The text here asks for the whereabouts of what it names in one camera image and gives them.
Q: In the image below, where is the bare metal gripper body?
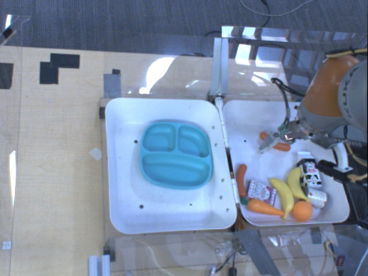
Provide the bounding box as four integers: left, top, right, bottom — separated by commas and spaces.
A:
279, 120, 312, 142

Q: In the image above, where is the white plastic tray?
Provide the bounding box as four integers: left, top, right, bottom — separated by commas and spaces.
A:
222, 99, 351, 228
104, 97, 238, 236

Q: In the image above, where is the thin black and white rod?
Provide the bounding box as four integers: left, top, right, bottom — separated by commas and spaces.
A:
214, 96, 240, 205

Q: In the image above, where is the white and black milk carton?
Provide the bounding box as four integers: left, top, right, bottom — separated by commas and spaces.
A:
296, 151, 323, 190

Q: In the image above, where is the pink carton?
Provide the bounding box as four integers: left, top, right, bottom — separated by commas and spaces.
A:
246, 179, 278, 206

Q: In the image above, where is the yellow banana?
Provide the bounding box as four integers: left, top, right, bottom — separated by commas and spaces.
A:
287, 166, 311, 204
270, 177, 295, 221

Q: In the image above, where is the orange carrot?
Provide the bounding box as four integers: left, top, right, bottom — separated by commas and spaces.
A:
240, 197, 286, 218

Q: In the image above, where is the white can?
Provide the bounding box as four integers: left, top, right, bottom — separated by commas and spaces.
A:
305, 186, 328, 210

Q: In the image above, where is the orange fruit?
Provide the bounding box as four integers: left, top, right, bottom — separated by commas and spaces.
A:
292, 200, 314, 223

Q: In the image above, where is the blue divided plate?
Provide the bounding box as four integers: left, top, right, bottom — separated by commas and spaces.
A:
139, 120, 213, 190

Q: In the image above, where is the black cylinder on white bracket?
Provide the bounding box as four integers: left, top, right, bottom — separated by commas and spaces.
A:
316, 141, 368, 189

